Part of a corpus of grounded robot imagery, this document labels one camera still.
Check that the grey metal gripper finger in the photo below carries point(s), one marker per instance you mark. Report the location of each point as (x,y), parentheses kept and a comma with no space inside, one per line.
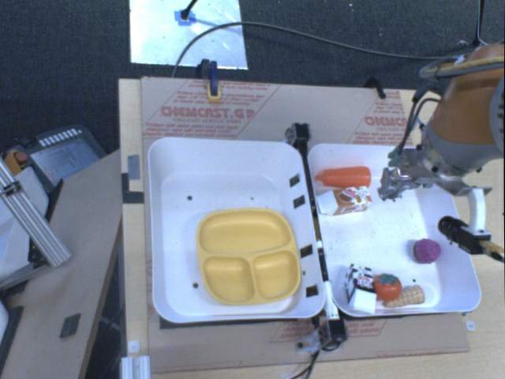
(399,191)
(386,180)

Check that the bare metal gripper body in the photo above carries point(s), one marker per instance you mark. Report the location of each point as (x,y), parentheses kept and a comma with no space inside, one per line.
(422,168)

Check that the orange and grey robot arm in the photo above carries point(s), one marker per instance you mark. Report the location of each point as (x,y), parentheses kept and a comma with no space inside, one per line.
(465,109)

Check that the orange bottle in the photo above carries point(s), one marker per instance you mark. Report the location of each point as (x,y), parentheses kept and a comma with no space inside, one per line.
(343,176)

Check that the orange and white carton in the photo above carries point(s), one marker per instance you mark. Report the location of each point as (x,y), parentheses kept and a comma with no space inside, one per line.
(347,201)

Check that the white plastic tray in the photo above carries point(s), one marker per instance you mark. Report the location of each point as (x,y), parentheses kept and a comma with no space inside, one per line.
(378,231)
(233,172)

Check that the purple cupcake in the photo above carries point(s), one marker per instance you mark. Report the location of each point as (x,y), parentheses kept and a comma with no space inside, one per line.
(427,250)

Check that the thin black and white rod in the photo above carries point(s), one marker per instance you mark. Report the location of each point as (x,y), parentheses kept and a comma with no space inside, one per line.
(314,211)

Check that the orange tomato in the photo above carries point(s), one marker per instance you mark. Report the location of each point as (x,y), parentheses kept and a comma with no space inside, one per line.
(387,286)

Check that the brown cardboard board red print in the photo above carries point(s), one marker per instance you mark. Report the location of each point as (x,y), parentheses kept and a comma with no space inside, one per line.
(315,105)

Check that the black and white carton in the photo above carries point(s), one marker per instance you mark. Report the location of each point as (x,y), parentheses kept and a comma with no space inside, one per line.
(361,288)

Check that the tan ice cream cone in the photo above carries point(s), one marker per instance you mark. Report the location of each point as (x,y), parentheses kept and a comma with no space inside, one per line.
(408,296)

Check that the yellow divided plate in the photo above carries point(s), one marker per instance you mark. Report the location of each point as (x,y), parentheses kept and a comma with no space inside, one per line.
(248,255)

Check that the black cylinder on white bracket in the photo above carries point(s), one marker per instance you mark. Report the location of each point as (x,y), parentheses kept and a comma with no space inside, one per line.
(465,227)

